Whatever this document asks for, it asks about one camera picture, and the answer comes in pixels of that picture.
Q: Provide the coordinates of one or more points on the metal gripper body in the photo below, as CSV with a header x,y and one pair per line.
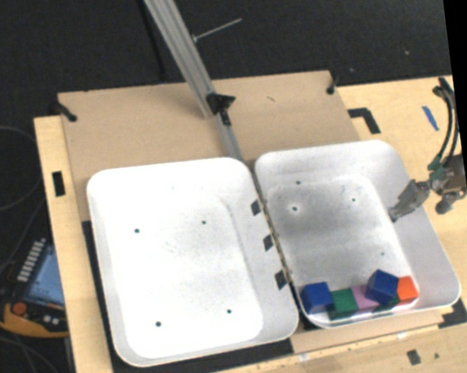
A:
x,y
454,178

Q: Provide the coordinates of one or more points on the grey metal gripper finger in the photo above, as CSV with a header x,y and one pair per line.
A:
x,y
444,205
408,201

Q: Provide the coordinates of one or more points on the white plastic tray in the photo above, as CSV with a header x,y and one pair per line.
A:
x,y
184,264
333,228

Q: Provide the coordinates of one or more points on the orange cube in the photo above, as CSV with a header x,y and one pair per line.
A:
x,y
408,289

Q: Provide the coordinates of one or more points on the blue cube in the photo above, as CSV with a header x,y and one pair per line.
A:
x,y
315,296
381,285

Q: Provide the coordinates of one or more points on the pink cube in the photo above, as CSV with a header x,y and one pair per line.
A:
x,y
362,297

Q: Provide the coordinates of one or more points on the green cube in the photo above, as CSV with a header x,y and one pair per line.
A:
x,y
343,300

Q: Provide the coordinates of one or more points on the thin black and white rod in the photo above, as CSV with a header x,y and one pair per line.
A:
x,y
276,245

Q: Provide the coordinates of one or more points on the brown cardboard board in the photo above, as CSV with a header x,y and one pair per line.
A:
x,y
144,125

